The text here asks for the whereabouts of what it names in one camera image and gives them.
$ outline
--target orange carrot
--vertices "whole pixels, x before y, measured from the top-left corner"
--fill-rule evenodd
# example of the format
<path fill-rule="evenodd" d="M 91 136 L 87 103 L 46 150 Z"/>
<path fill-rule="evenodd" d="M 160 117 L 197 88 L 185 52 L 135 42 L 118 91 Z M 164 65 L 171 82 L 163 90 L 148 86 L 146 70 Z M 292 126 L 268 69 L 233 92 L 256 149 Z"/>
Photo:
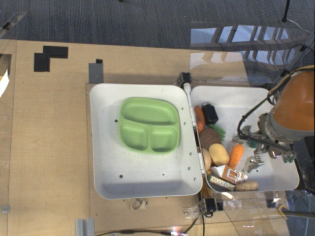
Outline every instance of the orange carrot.
<path fill-rule="evenodd" d="M 200 133 L 205 129 L 205 125 L 202 123 L 202 121 L 197 121 L 196 124 L 198 135 L 200 135 Z"/>
<path fill-rule="evenodd" d="M 234 169 L 236 167 L 236 165 L 238 164 L 238 162 L 240 161 L 242 155 L 244 153 L 244 147 L 241 144 L 237 144 L 234 146 L 231 156 L 230 156 L 230 161 L 228 163 L 228 165 Z"/>
<path fill-rule="evenodd" d="M 201 121 L 203 125 L 206 125 L 206 119 L 205 119 L 205 115 L 203 114 L 202 109 L 199 106 L 195 106 L 194 110 L 197 115 L 198 121 Z"/>

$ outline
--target potato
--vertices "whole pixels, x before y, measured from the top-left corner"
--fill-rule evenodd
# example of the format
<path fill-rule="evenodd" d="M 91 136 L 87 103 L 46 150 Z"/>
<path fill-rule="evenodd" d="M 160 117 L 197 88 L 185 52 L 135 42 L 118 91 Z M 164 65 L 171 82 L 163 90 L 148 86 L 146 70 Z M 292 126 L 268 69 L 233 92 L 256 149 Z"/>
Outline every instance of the potato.
<path fill-rule="evenodd" d="M 230 160 L 226 149 L 221 144 L 212 144 L 209 147 L 209 153 L 215 166 L 227 165 Z"/>
<path fill-rule="evenodd" d="M 203 162 L 205 164 L 205 170 L 207 171 L 211 167 L 211 156 L 207 149 L 204 147 L 201 148 Z"/>
<path fill-rule="evenodd" d="M 212 128 L 206 128 L 205 130 L 203 130 L 200 133 L 199 138 L 200 138 L 200 145 L 206 149 L 209 149 L 209 147 L 212 144 L 221 143 L 220 135 L 217 133 L 216 130 Z"/>
<path fill-rule="evenodd" d="M 256 191 L 258 190 L 258 183 L 255 181 L 248 181 L 240 183 L 235 186 L 236 191 Z"/>

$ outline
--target green plate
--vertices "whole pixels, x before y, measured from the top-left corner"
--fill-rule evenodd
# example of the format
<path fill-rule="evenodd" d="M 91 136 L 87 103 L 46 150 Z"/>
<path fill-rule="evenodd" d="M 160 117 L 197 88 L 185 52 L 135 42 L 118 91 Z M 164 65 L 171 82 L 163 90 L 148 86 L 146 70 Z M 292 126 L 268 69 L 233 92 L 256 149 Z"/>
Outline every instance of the green plate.
<path fill-rule="evenodd" d="M 129 98 L 120 109 L 119 136 L 123 145 L 133 151 L 171 152 L 179 143 L 178 112 L 167 101 Z"/>

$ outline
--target white tray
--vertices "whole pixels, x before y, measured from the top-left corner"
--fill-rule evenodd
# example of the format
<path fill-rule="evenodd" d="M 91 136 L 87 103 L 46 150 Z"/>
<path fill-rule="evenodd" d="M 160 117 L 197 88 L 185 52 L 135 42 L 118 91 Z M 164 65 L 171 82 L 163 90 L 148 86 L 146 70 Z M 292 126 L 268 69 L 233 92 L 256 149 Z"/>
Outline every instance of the white tray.
<path fill-rule="evenodd" d="M 180 118 L 180 141 L 169 154 L 130 151 L 119 139 L 122 103 L 130 97 L 171 102 Z M 99 84 L 90 94 L 94 185 L 106 199 L 194 195 L 202 176 L 187 96 L 176 86 Z"/>
<path fill-rule="evenodd" d="M 230 154 L 232 151 L 232 138 L 237 135 L 237 125 L 242 115 L 267 96 L 267 90 L 262 88 L 237 88 L 237 87 L 213 87 L 199 86 L 191 92 L 191 100 L 194 106 L 204 102 L 210 102 L 216 109 L 219 121 L 216 123 L 226 131 L 225 140 L 222 143 Z M 251 125 L 252 132 L 258 130 L 258 118 L 263 113 L 271 110 L 271 105 L 265 102 L 253 112 L 243 125 Z M 253 156 L 254 149 L 244 144 L 245 151 L 236 170 L 244 168 L 245 160 Z M 261 154 L 265 162 L 248 175 L 249 180 L 257 181 L 259 191 L 293 190 L 299 184 L 299 175 L 294 163 L 284 163 L 281 157 L 272 159 L 268 153 Z"/>

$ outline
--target metal rod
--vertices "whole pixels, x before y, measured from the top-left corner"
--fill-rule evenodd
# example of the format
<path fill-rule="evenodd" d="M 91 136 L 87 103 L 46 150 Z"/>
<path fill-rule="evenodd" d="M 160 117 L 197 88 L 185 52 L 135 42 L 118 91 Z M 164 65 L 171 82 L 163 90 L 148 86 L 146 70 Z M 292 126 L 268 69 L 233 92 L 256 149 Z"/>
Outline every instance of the metal rod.
<path fill-rule="evenodd" d="M 286 6 L 285 6 L 285 11 L 284 11 L 284 16 L 282 18 L 282 22 L 286 22 L 287 21 L 287 11 L 289 10 L 289 5 L 290 5 L 290 0 L 286 0 Z"/>

